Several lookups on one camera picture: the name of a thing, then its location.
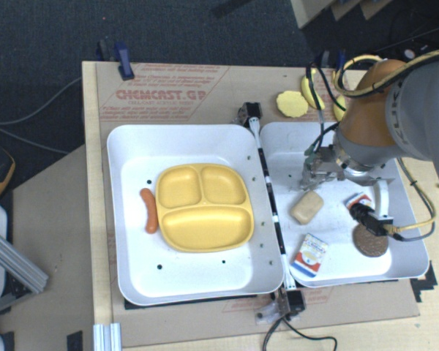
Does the beige bread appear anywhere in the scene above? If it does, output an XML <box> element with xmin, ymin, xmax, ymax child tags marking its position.
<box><xmin>289</xmin><ymin>189</ymin><xmax>325</xmax><ymax>226</ymax></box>

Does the brown round biscuit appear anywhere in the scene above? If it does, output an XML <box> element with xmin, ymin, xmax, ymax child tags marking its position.
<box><xmin>352</xmin><ymin>224</ymin><xmax>390</xmax><ymax>258</ymax></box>

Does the yellow divided plate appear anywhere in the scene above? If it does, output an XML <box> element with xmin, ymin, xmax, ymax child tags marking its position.
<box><xmin>155</xmin><ymin>162</ymin><xmax>255</xmax><ymax>254</ymax></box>

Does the thin black and white rod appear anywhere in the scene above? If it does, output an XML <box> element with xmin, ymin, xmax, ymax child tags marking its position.
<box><xmin>249</xmin><ymin>117</ymin><xmax>296</xmax><ymax>291</ymax></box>

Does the red white blue carton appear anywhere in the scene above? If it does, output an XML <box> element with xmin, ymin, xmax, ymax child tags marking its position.
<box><xmin>290</xmin><ymin>233</ymin><xmax>329</xmax><ymax>279</ymax></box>

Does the white plastic tray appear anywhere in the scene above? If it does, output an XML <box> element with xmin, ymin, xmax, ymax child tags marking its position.
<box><xmin>106</xmin><ymin>124</ymin><xmax>285</xmax><ymax>306</ymax></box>
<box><xmin>258</xmin><ymin>121</ymin><xmax>431</xmax><ymax>289</ymax></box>

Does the orange sausage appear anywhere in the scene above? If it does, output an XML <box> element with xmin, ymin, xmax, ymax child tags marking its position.
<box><xmin>139</xmin><ymin>187</ymin><xmax>160</xmax><ymax>235</ymax></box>

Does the yellow banana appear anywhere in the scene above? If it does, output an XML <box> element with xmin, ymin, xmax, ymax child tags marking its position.
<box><xmin>300</xmin><ymin>67</ymin><xmax>326</xmax><ymax>111</ymax></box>

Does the yellow round biscuit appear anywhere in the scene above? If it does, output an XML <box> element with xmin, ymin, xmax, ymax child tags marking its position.
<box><xmin>276</xmin><ymin>90</ymin><xmax>310</xmax><ymax>118</ymax></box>

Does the brown cardboard board red print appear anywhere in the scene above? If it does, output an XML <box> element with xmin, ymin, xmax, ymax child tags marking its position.
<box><xmin>94</xmin><ymin>62</ymin><xmax>421</xmax><ymax>349</ymax></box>

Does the yellow toy food piece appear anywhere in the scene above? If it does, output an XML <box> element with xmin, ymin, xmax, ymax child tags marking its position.
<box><xmin>332</xmin><ymin>94</ymin><xmax>348</xmax><ymax>122</ymax></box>

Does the small red and white packet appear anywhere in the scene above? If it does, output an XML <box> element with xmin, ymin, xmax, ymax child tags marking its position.
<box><xmin>345</xmin><ymin>192</ymin><xmax>373</xmax><ymax>211</ymax></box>

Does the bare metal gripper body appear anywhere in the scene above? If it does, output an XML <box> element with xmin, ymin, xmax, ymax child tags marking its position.
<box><xmin>306</xmin><ymin>145</ymin><xmax>386</xmax><ymax>184</ymax></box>

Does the black cylinder on white bracket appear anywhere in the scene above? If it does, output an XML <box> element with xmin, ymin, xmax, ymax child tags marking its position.
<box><xmin>349</xmin><ymin>178</ymin><xmax>395</xmax><ymax>238</ymax></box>

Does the black block with thin wires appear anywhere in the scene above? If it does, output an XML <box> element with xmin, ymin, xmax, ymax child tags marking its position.
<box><xmin>277</xmin><ymin>289</ymin><xmax>307</xmax><ymax>321</ymax></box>
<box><xmin>236</xmin><ymin>102</ymin><xmax>263</xmax><ymax>127</ymax></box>

